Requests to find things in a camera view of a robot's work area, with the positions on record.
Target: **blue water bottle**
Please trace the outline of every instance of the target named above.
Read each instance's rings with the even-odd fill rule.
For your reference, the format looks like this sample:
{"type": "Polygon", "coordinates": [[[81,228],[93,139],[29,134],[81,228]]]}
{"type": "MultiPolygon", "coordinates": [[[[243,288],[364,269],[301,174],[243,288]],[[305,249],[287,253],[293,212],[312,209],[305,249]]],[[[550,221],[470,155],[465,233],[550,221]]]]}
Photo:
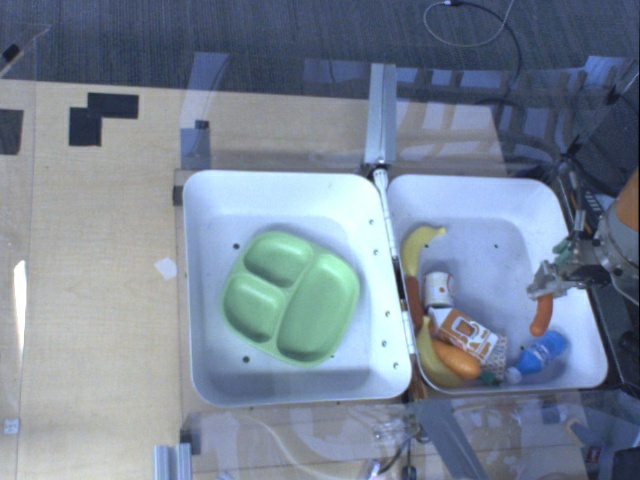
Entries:
{"type": "Polygon", "coordinates": [[[522,376],[538,373],[567,349],[567,339],[557,331],[547,331],[527,346],[515,366],[504,372],[507,381],[518,384],[522,376]]]}

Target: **white can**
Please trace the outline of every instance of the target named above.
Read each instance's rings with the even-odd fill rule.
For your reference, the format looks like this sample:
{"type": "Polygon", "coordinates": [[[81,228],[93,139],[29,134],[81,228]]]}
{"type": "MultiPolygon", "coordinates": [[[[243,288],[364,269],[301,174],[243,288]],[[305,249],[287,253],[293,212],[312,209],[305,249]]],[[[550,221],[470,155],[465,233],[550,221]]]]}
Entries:
{"type": "Polygon", "coordinates": [[[424,276],[424,305],[432,308],[453,307],[453,276],[446,272],[430,272],[424,276]]]}

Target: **green plate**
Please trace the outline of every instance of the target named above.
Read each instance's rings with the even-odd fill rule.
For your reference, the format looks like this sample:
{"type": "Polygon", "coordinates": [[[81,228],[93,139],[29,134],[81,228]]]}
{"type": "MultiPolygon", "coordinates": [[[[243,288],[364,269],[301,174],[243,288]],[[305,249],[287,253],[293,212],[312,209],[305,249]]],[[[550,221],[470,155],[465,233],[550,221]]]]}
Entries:
{"type": "Polygon", "coordinates": [[[290,233],[268,231],[234,264],[222,314],[253,346],[310,367],[338,348],[359,294],[358,276],[344,260],[290,233]]]}

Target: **white plastic tray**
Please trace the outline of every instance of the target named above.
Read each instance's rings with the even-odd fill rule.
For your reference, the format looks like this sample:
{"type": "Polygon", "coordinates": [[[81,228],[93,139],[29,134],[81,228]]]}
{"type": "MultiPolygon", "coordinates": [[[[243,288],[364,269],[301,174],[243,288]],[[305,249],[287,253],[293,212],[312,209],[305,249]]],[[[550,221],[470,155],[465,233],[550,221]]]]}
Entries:
{"type": "MultiPolygon", "coordinates": [[[[508,360],[514,362],[520,346],[533,339],[528,328],[536,304],[525,289],[540,262],[551,259],[552,247],[567,235],[555,194],[532,180],[406,175],[392,181],[388,197],[398,242],[421,224],[446,227],[447,233],[421,253],[421,286],[427,272],[452,274],[456,307],[489,329],[506,333],[508,360]]],[[[516,386],[440,390],[487,394],[601,384],[607,359],[587,294],[570,290],[555,299],[550,328],[567,336],[570,348],[541,373],[516,386]]]]}
{"type": "Polygon", "coordinates": [[[355,175],[203,171],[183,194],[191,373],[217,406],[392,398],[411,362],[379,195],[355,175]],[[232,333],[220,294],[242,246],[258,233],[295,233],[345,259],[360,298],[334,357],[306,369],[232,333]]]}

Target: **banana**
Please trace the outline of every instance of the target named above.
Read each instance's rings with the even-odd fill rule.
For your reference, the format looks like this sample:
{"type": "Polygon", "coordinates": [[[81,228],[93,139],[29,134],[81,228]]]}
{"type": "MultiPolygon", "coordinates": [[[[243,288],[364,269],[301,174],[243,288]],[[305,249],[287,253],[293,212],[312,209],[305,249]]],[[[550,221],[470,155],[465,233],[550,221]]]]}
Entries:
{"type": "Polygon", "coordinates": [[[420,366],[422,366],[422,370],[426,376],[429,377],[429,380],[438,386],[443,388],[459,388],[462,386],[462,379],[440,361],[433,349],[431,336],[429,334],[430,321],[431,319],[428,316],[424,317],[422,329],[420,329],[418,337],[416,338],[420,366]]]}
{"type": "Polygon", "coordinates": [[[400,262],[402,263],[402,270],[406,276],[416,277],[418,275],[418,258],[420,257],[420,251],[436,236],[443,235],[445,232],[445,228],[436,229],[429,226],[420,226],[405,238],[400,248],[400,262]]]}

